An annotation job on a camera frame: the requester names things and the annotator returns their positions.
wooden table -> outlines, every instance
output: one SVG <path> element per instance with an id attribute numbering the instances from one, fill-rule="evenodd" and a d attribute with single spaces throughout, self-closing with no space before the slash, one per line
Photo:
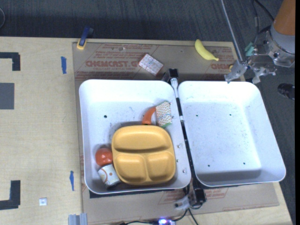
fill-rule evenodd
<path id="1" fill-rule="evenodd" d="M 0 37 L 0 52 L 18 52 L 21 56 L 20 71 L 12 71 L 11 59 L 0 59 L 0 83 L 15 84 L 14 109 L 0 109 L 0 201 L 9 198 L 11 180 L 21 181 L 21 204 L 17 209 L 0 210 L 2 225 L 62 225 L 68 223 L 70 214 L 83 212 L 73 42 L 77 39 Z M 61 56 L 67 59 L 66 74 L 62 73 Z M 75 176 L 74 191 L 70 171 Z M 292 224 L 280 185 L 274 183 L 274 188 L 279 206 L 195 218 L 202 225 Z M 45 197 L 47 205 L 40 206 L 39 199 Z M 186 216 L 177 224 L 193 221 Z"/>

blue tape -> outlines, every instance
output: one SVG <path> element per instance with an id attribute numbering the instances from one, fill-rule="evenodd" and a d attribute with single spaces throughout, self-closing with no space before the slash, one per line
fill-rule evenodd
<path id="1" fill-rule="evenodd" d="M 60 57 L 60 59 L 61 59 L 62 73 L 66 74 L 67 73 L 67 59 L 65 57 Z"/>
<path id="2" fill-rule="evenodd" d="M 74 191 L 74 172 L 73 171 L 70 172 L 70 182 L 71 182 L 71 186 L 72 186 L 72 191 Z"/>

orange cylinder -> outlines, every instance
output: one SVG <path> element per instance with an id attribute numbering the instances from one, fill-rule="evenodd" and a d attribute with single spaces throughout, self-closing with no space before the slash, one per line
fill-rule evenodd
<path id="1" fill-rule="evenodd" d="M 282 2 L 273 25 L 277 32 L 295 36 L 296 0 L 284 0 Z"/>
<path id="2" fill-rule="evenodd" d="M 108 148 L 100 148 L 95 154 L 95 159 L 96 163 L 102 167 L 113 162 L 113 153 Z"/>

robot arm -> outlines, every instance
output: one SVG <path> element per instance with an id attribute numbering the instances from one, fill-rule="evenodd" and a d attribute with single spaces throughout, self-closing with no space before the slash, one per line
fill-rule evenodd
<path id="1" fill-rule="evenodd" d="M 236 61 L 231 72 L 225 75 L 229 83 L 242 76 L 247 69 L 255 73 L 253 83 L 262 75 L 275 75 L 276 67 L 290 68 L 295 64 L 296 0 L 284 0 L 279 12 L 265 33 L 263 44 L 257 44 L 247 54 L 246 61 Z"/>

orange object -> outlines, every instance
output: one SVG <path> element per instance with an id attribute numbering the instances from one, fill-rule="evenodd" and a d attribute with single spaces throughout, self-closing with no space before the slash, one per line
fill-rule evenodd
<path id="1" fill-rule="evenodd" d="M 113 153 L 108 148 L 100 148 L 95 154 L 96 163 L 104 166 L 113 163 Z"/>
<path id="2" fill-rule="evenodd" d="M 114 168 L 121 181 L 154 185 L 172 179 L 175 154 L 169 134 L 158 126 L 119 128 L 112 137 Z"/>
<path id="3" fill-rule="evenodd" d="M 296 0 L 284 0 L 274 20 L 274 29 L 284 35 L 295 36 Z"/>
<path id="4" fill-rule="evenodd" d="M 145 113 L 142 119 L 143 125 L 151 125 L 151 117 L 155 111 L 156 111 L 156 107 L 152 107 Z"/>

